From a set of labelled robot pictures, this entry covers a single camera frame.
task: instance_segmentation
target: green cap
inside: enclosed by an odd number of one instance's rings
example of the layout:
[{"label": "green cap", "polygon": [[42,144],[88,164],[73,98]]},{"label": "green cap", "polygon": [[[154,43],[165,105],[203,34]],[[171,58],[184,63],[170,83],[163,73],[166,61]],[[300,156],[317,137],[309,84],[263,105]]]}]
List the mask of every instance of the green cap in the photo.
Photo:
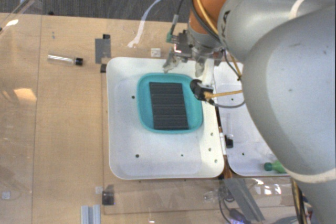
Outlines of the green cap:
[{"label": "green cap", "polygon": [[264,169],[265,169],[265,171],[272,171],[273,170],[272,163],[265,163],[264,164]]},{"label": "green cap", "polygon": [[172,34],[170,33],[170,30],[169,30],[169,32],[167,33],[167,36],[166,36],[166,42],[170,43],[171,41],[172,41]]}]

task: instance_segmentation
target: teal container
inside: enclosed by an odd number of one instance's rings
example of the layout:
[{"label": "teal container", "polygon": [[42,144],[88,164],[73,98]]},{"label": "teal container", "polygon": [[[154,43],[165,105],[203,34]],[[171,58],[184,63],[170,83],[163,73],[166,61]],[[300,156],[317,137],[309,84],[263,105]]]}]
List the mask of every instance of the teal container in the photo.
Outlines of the teal container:
[{"label": "teal container", "polygon": [[[192,78],[174,73],[148,73],[142,76],[138,82],[136,99],[138,102],[138,114],[141,124],[149,131],[165,134],[190,133],[201,127],[203,123],[202,103],[194,97],[190,89]],[[153,111],[150,94],[150,82],[181,83],[189,129],[187,130],[156,130],[154,129]]]}]

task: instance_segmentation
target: black pad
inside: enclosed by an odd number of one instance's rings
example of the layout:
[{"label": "black pad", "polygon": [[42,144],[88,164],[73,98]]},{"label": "black pad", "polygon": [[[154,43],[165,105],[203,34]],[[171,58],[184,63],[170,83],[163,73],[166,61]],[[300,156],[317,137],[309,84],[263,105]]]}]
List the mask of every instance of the black pad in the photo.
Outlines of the black pad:
[{"label": "black pad", "polygon": [[188,130],[181,83],[150,82],[154,129]]}]

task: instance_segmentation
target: glass vial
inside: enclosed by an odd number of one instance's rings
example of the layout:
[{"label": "glass vial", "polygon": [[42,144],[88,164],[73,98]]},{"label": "glass vial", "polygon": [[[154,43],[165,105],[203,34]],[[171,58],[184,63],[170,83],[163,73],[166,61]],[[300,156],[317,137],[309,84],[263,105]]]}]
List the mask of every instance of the glass vial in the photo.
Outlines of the glass vial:
[{"label": "glass vial", "polygon": [[69,55],[61,55],[61,54],[55,54],[53,52],[50,52],[48,54],[47,61],[49,63],[55,63],[57,65],[63,65],[63,66],[82,66],[83,65],[83,58],[78,58],[74,56]]}]

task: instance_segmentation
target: white tray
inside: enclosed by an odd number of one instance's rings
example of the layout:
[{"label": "white tray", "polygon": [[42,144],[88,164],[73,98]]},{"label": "white tray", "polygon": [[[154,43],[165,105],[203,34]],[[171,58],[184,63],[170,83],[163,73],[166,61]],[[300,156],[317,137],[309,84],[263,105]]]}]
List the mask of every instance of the white tray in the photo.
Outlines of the white tray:
[{"label": "white tray", "polygon": [[[230,67],[222,62],[214,71],[216,92],[241,90],[242,85]],[[218,104],[237,105],[244,100],[243,94],[217,98]],[[246,105],[235,109],[219,109],[223,133],[234,141],[233,148],[227,148],[226,154],[231,169],[242,176],[283,176],[276,171],[264,170],[265,162],[274,162],[277,158],[261,137]]]},{"label": "white tray", "polygon": [[[118,57],[107,65],[109,161],[121,179],[211,178],[224,169],[216,112],[202,104],[203,124],[186,134],[153,133],[138,116],[138,80],[162,72],[162,59]],[[195,62],[181,63],[173,73],[194,78]]]}]

